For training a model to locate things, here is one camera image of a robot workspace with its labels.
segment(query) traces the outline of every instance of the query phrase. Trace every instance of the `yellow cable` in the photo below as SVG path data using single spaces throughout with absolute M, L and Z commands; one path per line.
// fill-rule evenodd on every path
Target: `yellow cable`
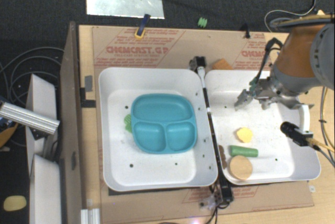
M 306 138 L 306 141 L 307 141 L 308 143 L 312 144 L 312 145 L 317 145 L 317 146 L 323 147 L 323 148 L 325 148 L 325 149 L 327 149 L 327 150 L 330 150 L 330 151 L 332 151 L 332 152 L 335 153 L 335 150 L 334 150 L 332 147 L 329 147 L 329 146 L 327 146 L 327 145 L 321 143 L 320 141 L 318 141 L 318 140 L 316 140 L 316 139 L 314 139 L 314 138 Z
M 323 98 L 323 101 L 322 101 L 322 118 L 321 120 L 323 120 L 323 116 L 325 114 L 325 100 L 326 100 L 326 96 L 327 96 L 327 92 L 328 92 L 328 88 L 326 87 L 326 90 L 325 90 L 325 97 Z M 323 130 L 325 132 L 325 135 L 326 135 L 326 138 L 327 138 L 327 141 L 328 143 L 331 145 L 331 147 L 334 149 L 334 144 L 330 141 L 329 139 L 329 136 L 326 132 L 326 129 L 325 129 L 325 125 L 323 125 Z

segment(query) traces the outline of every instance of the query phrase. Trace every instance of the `blue plate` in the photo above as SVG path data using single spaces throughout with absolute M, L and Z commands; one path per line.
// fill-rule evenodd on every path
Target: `blue plate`
M 149 153 L 180 153 L 197 140 L 194 110 L 184 97 L 147 94 L 131 106 L 132 134 L 137 146 Z

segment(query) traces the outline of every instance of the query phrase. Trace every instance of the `round beige disc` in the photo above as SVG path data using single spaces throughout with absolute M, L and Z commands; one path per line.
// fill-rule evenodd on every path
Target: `round beige disc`
M 252 164 L 247 157 L 237 155 L 231 159 L 229 170 L 232 176 L 246 180 L 252 173 Z

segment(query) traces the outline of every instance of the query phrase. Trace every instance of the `white power strip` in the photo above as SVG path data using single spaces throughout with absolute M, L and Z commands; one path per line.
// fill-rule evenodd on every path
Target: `white power strip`
M 100 224 L 100 209 L 95 208 L 92 210 L 81 210 L 81 224 Z

